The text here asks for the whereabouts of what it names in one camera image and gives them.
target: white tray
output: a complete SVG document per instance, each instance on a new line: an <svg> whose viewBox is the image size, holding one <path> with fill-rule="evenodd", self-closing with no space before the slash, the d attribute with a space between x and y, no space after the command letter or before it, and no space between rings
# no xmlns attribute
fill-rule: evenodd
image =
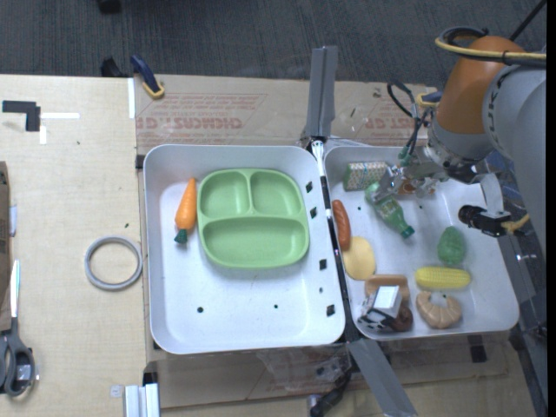
<svg viewBox="0 0 556 417"><path fill-rule="evenodd" d="M175 210L188 179L200 183L213 171L233 168L275 169L297 182L309 224L308 252L297 263L260 270L218 266L202 250L196 228L185 247L174 242ZM340 283L320 175L306 150L161 145L147 154L143 170L150 326L162 349L199 354L323 345L340 338L346 319Z"/></svg>
<svg viewBox="0 0 556 417"><path fill-rule="evenodd" d="M450 180L437 184L433 195L418 199L413 195L398 195L407 223L415 233L404 240L390 229L364 199L363 191L345 191L342 178L350 162L398 162L399 148L369 146L338 146L325 156L330 199L340 199L346 207L352 235L366 238L374 250L376 274L402 274L407 277L410 308L414 325L406 332L373 331L357 324L361 304L365 299L364 281L346 275L352 316L357 328L375 340L400 340L444 334L467 334L508 330L519 319L519 306L510 282L506 264L496 238L468 228L458 219L464 204L485 207L479 184L466 185ZM460 230L466 241L466 256L459 267L471 273L471 283L464 289L446 290L444 294L456 298L461 305L462 319L450 328L434 329L420 317L415 298L421 291L414 280L414 272L421 266L440 266L436 246L448 226ZM434 293L441 305L443 300Z"/></svg>

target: toy bottle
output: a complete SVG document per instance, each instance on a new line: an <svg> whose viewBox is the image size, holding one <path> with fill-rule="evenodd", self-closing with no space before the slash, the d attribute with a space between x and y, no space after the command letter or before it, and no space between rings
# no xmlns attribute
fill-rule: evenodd
<svg viewBox="0 0 556 417"><path fill-rule="evenodd" d="M365 190L365 199L371 204L382 218L382 220L394 230L397 230L402 238L408 238L415 230L410 225L407 225L403 217L403 209L392 195L388 195L378 202L373 202L373 194L379 188L379 183L375 182L367 187Z"/></svg>

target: metal ring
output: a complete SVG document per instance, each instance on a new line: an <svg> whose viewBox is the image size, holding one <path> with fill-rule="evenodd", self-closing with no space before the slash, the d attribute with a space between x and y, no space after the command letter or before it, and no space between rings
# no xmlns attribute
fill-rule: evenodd
<svg viewBox="0 0 556 417"><path fill-rule="evenodd" d="M93 253L95 253L95 251L103 244L108 244L108 243L123 244L124 246L131 249L131 251L136 256L137 259L136 271L126 281L114 282L114 283L106 282L97 278L93 274L92 270L90 269L90 259ZM104 290L122 290L123 288L130 286L137 280L137 278L139 278L139 275L141 274L141 270L142 270L141 250L139 249L139 246L137 246L126 236L120 236L120 235L103 236L102 238L99 238L96 241L94 241L87 249L87 253L85 253L85 274L87 275L87 278L89 278L89 281L93 285Z"/></svg>

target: yellow corn cob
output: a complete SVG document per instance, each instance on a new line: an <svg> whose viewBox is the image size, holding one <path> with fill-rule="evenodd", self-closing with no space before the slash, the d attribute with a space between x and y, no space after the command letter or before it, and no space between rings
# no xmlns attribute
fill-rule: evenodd
<svg viewBox="0 0 556 417"><path fill-rule="evenodd" d="M417 269L415 281L423 288L464 288L471 275L461 268L425 266Z"/></svg>

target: scissors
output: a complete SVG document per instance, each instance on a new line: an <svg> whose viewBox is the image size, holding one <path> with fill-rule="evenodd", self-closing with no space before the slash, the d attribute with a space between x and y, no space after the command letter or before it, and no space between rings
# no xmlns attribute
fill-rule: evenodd
<svg viewBox="0 0 556 417"><path fill-rule="evenodd" d="M4 392L11 397L22 394L36 372L33 354L17 334L18 302L19 260L15 260L10 279L11 328L0 333L0 388L3 385Z"/></svg>

